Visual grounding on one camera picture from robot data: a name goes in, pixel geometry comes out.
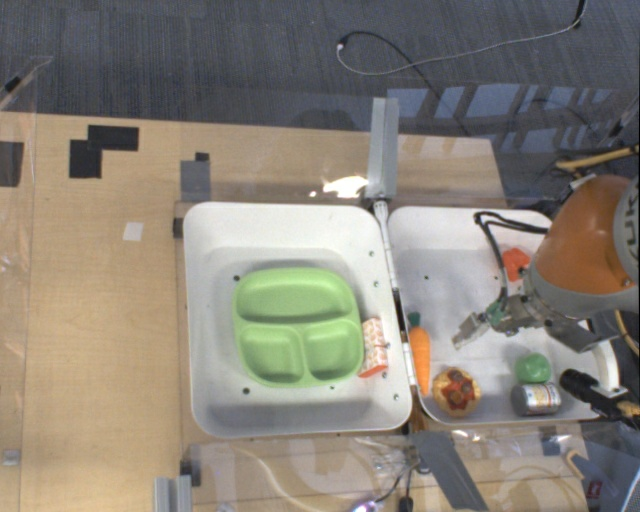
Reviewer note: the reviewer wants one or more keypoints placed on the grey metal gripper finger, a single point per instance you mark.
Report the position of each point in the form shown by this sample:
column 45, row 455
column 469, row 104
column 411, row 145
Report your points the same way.
column 475, row 320
column 465, row 337

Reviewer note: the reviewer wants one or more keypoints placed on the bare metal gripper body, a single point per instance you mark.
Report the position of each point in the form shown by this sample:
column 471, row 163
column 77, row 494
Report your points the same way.
column 520, row 314

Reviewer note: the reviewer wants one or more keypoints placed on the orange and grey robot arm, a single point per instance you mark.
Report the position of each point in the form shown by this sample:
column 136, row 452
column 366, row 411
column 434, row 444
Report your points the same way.
column 580, row 240

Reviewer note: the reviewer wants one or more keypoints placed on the orange carrot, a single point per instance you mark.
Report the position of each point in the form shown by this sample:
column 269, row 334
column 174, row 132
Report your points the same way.
column 421, row 352

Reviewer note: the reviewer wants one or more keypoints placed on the orange toy food piece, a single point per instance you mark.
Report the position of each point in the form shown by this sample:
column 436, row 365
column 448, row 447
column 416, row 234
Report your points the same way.
column 515, row 261

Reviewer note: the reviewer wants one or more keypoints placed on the round toy pizza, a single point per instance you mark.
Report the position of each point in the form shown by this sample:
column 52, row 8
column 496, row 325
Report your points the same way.
column 456, row 392

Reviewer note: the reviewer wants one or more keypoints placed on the white plastic tray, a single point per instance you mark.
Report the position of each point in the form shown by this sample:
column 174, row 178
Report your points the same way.
column 450, row 270
column 210, row 325

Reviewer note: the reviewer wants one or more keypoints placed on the green ball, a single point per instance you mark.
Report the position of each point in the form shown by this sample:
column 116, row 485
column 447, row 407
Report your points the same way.
column 533, row 368

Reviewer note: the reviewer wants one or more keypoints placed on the silver can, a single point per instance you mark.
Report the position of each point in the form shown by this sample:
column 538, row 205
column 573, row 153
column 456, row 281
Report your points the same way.
column 535, row 399

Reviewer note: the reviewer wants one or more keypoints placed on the orange and white carton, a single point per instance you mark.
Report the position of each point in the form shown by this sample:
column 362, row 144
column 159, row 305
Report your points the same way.
column 376, row 347

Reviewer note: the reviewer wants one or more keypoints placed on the green divided plate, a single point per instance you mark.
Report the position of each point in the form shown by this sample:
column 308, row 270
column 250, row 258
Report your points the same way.
column 295, row 325

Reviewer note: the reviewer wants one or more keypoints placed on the black cylinder on white bracket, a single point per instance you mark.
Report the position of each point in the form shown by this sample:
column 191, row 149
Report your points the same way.
column 582, row 385

